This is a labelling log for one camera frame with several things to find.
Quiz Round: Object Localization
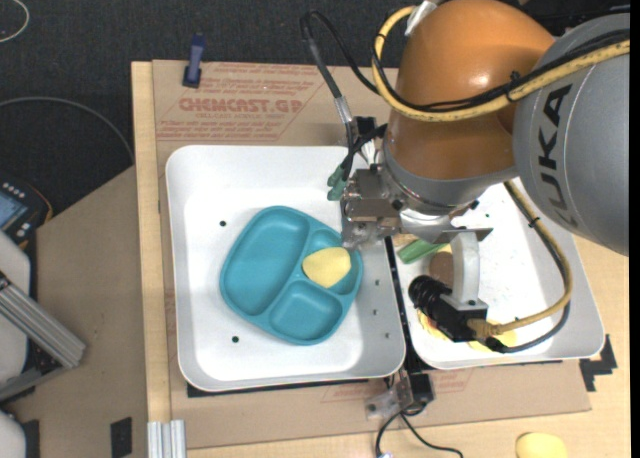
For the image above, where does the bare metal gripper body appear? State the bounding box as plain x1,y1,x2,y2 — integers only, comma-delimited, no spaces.
340,168,404,240

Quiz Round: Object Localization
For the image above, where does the yellow toy crisp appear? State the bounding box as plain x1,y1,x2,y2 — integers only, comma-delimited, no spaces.
301,246,353,290

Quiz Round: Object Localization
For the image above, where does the green toy pea pod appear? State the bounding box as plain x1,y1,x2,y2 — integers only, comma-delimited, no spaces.
396,239,451,265

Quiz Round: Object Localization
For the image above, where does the brown round biscuit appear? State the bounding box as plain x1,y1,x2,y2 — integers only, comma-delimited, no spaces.
428,251,455,285

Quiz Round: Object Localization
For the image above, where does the blue divided plate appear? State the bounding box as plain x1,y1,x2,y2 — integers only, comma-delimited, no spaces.
218,204,365,347

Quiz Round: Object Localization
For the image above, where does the yellow and red pizza slice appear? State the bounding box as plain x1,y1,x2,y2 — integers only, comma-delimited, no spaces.
415,309,451,342

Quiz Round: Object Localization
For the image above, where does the white plastic tray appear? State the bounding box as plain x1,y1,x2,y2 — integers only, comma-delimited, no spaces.
387,179,607,371
164,144,407,393

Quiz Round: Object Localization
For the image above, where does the brown cardboard board, red print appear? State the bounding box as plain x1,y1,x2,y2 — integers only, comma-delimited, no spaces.
152,59,594,450

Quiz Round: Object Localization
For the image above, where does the yellow rounded toy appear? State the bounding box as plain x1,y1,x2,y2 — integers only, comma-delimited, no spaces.
515,431,569,458

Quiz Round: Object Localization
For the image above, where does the black cylinder on white bracket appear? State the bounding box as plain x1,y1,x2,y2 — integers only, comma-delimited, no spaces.
407,226,495,344

